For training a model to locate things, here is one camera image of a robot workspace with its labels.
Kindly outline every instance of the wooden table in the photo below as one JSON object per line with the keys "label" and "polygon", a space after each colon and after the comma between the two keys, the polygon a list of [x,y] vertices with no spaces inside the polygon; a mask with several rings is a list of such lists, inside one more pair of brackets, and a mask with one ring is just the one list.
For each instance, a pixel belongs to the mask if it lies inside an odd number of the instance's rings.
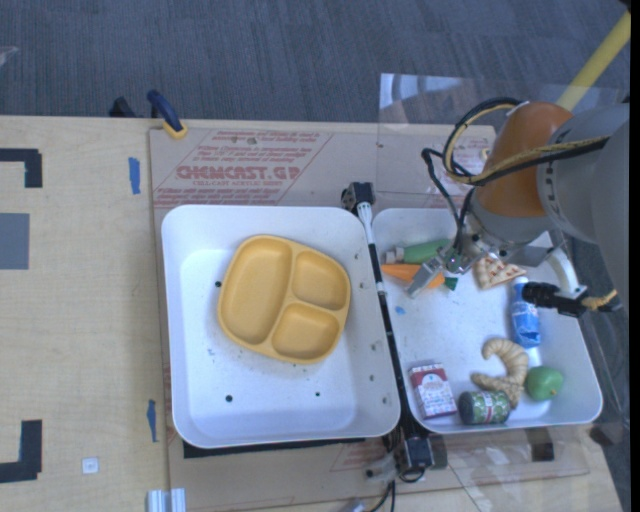
{"label": "wooden table", "polygon": [[[371,136],[377,130],[186,123]],[[29,230],[28,269],[0,270],[0,474],[25,462],[23,422],[42,427],[40,471],[31,466],[31,479],[0,484],[3,510],[144,510],[148,491],[171,488],[148,144],[149,130],[159,126],[151,119],[0,117],[0,147],[37,149],[43,180],[42,187],[25,187],[24,164],[0,162],[0,214],[28,216]],[[140,193],[133,193],[129,158],[140,164]],[[157,406],[155,439],[150,404]],[[428,493],[405,489],[396,510],[515,510],[517,503],[546,512],[620,510],[602,450],[587,430],[576,434],[586,474]],[[24,459],[37,440],[23,435],[22,441]],[[369,506],[375,501],[367,498]],[[328,512],[343,503],[273,510]]]}

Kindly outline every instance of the blue marker spot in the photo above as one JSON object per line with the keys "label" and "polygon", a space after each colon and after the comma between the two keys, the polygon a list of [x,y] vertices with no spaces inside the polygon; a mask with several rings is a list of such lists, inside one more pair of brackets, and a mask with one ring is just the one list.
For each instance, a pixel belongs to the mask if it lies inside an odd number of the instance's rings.
{"label": "blue marker spot", "polygon": [[158,442],[156,438],[156,401],[149,400],[149,406],[147,407],[147,420],[149,421],[149,428],[151,429],[151,441]]}
{"label": "blue marker spot", "polygon": [[140,193],[140,162],[137,158],[129,157],[129,181],[131,182],[131,192]]}

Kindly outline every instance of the dark floor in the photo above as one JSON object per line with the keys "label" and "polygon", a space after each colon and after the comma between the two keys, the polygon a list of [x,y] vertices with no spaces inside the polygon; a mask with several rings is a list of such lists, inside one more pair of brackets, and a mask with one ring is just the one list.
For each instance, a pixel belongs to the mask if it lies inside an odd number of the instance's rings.
{"label": "dark floor", "polygon": [[[185,119],[377,122],[383,73],[568,84],[625,10],[617,0],[0,0],[0,115],[108,116],[125,97],[149,117],[157,89]],[[594,85],[630,92],[629,44]],[[580,279],[607,291],[598,249],[572,251]],[[593,435],[628,511],[628,316],[581,323],[606,400]]]}

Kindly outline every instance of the blue bottle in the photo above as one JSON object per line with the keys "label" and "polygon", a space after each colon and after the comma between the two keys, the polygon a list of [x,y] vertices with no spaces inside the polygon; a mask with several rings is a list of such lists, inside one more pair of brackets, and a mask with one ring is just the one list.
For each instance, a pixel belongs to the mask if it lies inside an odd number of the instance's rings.
{"label": "blue bottle", "polygon": [[540,345],[540,328],[538,308],[522,298],[522,288],[528,282],[522,276],[513,280],[511,324],[514,341],[524,348],[533,348]]}

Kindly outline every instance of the small box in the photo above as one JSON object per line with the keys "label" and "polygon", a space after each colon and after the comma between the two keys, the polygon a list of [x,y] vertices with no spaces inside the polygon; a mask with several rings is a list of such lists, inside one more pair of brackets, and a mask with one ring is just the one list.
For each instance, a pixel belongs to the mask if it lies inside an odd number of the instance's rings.
{"label": "small box", "polygon": [[423,419],[458,412],[451,385],[441,363],[415,366],[409,370],[409,377]]}

